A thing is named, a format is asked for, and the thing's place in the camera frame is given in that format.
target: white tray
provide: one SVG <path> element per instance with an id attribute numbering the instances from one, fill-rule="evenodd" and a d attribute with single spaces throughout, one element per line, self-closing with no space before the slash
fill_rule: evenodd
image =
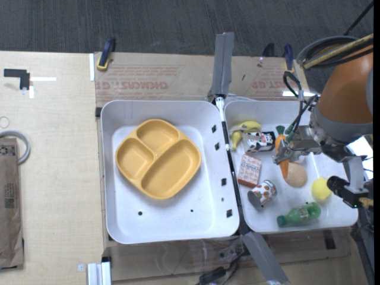
<path id="1" fill-rule="evenodd" d="M 276 126 L 283 125 L 287 128 L 294 121 L 298 110 L 298 102 L 234 101 L 225 105 L 224 115 L 229 128 L 239 125 L 243 121 L 255 120 L 262 125 L 263 132 L 273 131 L 277 136 Z M 310 112 L 306 111 L 302 117 L 301 125 L 308 124 L 309 120 Z M 236 176 L 243 154 L 243 145 L 239 143 L 236 151 L 232 152 Z M 308 181 L 305 186 L 294 188 L 285 182 L 281 175 L 280 166 L 273 163 L 272 155 L 274 155 L 274 150 L 259 152 L 255 157 L 262 160 L 259 182 L 269 179 L 277 188 L 277 196 L 273 200 L 257 210 L 248 201 L 247 193 L 250 188 L 239 185 L 244 218 L 252 230 L 261 233 L 274 233 L 330 229 L 355 224 L 358 218 L 357 209 L 350 208 L 340 197 L 331 194 L 325 203 L 319 203 L 322 213 L 318 219 L 311 220 L 301 226 L 278 227 L 277 216 L 287 214 L 291 208 L 305 204 L 305 202 L 314 201 L 311 186 L 315 179 L 318 177 L 328 179 L 330 176 L 336 175 L 347 180 L 347 176 L 342 164 L 336 163 L 324 154 L 310 154 L 304 156 L 301 162 L 307 170 Z"/>
<path id="2" fill-rule="evenodd" d="M 195 176 L 166 200 L 141 193 L 122 176 L 115 163 L 120 142 L 151 118 L 164 119 L 177 127 L 202 154 Z M 133 244 L 225 238 L 237 231 L 236 196 L 215 106 L 202 101 L 117 100 L 103 107 L 101 121 L 106 224 L 115 241 Z"/>

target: green bottle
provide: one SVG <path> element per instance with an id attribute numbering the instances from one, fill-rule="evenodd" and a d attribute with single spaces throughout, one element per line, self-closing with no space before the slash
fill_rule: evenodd
<path id="1" fill-rule="evenodd" d="M 277 224 L 283 227 L 287 224 L 302 224 L 321 215 L 321 208 L 316 202 L 292 208 L 285 216 L 277 217 Z"/>

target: yellow plate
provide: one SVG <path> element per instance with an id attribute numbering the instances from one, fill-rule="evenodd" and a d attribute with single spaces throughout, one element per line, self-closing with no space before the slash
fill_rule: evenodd
<path id="1" fill-rule="evenodd" d="M 201 165 L 198 147 L 162 119 L 135 128 L 115 153 L 119 171 L 141 192 L 156 200 L 177 194 Z"/>

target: small box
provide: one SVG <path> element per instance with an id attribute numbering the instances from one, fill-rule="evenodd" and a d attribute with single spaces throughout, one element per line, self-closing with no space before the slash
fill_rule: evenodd
<path id="1" fill-rule="evenodd" d="M 261 168 L 261 159 L 243 155 L 240 163 L 237 182 L 241 185 L 254 188 L 257 186 Z"/>
<path id="2" fill-rule="evenodd" d="M 245 154 L 252 156 L 260 151 L 272 151 L 276 136 L 273 131 L 242 134 Z"/>

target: yellow lemon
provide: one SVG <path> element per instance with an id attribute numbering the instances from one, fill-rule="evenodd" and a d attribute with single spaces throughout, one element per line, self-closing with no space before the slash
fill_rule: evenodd
<path id="1" fill-rule="evenodd" d="M 313 196 L 320 201 L 324 201 L 331 194 L 331 190 L 327 187 L 327 180 L 325 178 L 316 179 L 311 186 L 311 192 Z"/>

